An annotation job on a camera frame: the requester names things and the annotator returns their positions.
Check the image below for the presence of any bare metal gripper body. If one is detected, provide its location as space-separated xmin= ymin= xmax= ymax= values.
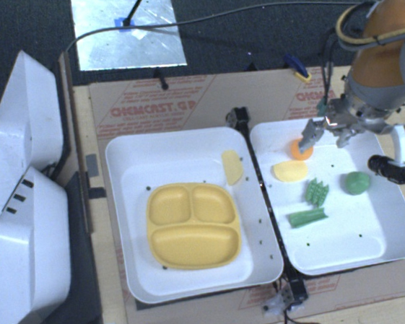
xmin=320 ymin=89 xmax=396 ymax=141

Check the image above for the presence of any orange round slice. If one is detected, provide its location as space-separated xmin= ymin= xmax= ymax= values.
xmin=289 ymin=137 xmax=316 ymax=163

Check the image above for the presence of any yellow oval slice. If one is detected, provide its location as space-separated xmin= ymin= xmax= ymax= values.
xmin=269 ymin=158 xmax=310 ymax=186

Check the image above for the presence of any green round ball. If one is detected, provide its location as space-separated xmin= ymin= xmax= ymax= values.
xmin=342 ymin=169 xmax=374 ymax=198

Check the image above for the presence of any green spiky toy vegetable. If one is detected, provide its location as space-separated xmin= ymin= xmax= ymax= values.
xmin=302 ymin=175 xmax=332 ymax=210

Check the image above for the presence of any thin black rod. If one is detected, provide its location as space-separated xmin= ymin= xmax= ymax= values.
xmin=237 ymin=118 xmax=297 ymax=284

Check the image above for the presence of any green toy stalk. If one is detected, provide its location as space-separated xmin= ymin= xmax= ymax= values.
xmin=287 ymin=206 xmax=330 ymax=230

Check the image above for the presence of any pale yellow flat slice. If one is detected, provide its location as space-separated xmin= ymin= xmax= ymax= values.
xmin=220 ymin=147 xmax=246 ymax=187

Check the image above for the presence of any white plastic tray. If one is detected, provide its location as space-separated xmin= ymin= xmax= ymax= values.
xmin=103 ymin=118 xmax=288 ymax=308
xmin=248 ymin=105 xmax=405 ymax=283

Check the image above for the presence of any brown cardboard board red print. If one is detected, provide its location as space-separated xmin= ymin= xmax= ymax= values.
xmin=87 ymin=49 xmax=405 ymax=324

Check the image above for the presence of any yellow divided plate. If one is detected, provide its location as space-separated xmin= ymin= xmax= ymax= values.
xmin=141 ymin=176 xmax=246 ymax=276

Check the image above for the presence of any black cylinder on white bracket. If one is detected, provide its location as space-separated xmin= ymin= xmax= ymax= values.
xmin=363 ymin=123 xmax=405 ymax=188

